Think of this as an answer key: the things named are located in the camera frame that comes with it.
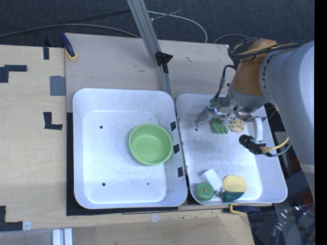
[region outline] gray tape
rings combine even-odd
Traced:
[[[66,96],[66,79],[62,76],[50,76],[50,95]]]

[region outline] metal bracket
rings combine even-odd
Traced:
[[[52,230],[52,245],[73,245],[73,231],[71,228]]]
[[[254,127],[254,143],[263,143],[263,125],[262,125],[263,118],[255,117],[253,120],[253,127]]]
[[[158,65],[162,65],[163,72],[168,74],[169,72],[167,63],[173,58],[173,56],[162,52],[157,52],[154,56],[157,60]]]

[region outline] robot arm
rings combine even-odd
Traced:
[[[264,104],[278,107],[314,199],[314,41],[292,45],[278,47],[267,39],[253,42],[244,55],[274,46],[275,49],[242,58],[227,96],[214,97],[214,103],[201,113],[196,124],[212,117],[236,117],[250,122],[255,119],[252,113]],[[242,140],[242,145],[256,144],[250,139]]]

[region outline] green bowl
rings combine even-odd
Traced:
[[[170,134],[155,124],[143,124],[134,128],[129,135],[128,144],[134,159],[143,165],[162,164],[173,153]]]

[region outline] toy sink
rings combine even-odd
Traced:
[[[190,191],[200,204],[217,205],[223,202],[215,195],[209,201],[199,200],[195,187],[201,183],[200,176],[214,169],[222,181],[225,176],[236,175],[245,179],[247,190],[233,204],[237,203],[278,203],[287,197],[285,178],[278,156],[254,155],[239,144],[242,134],[253,135],[253,123],[245,123],[242,133],[229,131],[227,134],[214,133],[211,123],[196,128],[195,121],[213,95],[182,94],[176,100],[183,154],[188,171]],[[262,107],[253,116],[266,117]],[[263,140],[266,146],[274,146],[267,119],[263,121]]]
[[[73,98],[74,193],[88,209],[175,207],[187,197],[173,99],[163,91],[81,89]],[[138,163],[129,150],[131,131],[163,127],[172,156],[163,164]]]

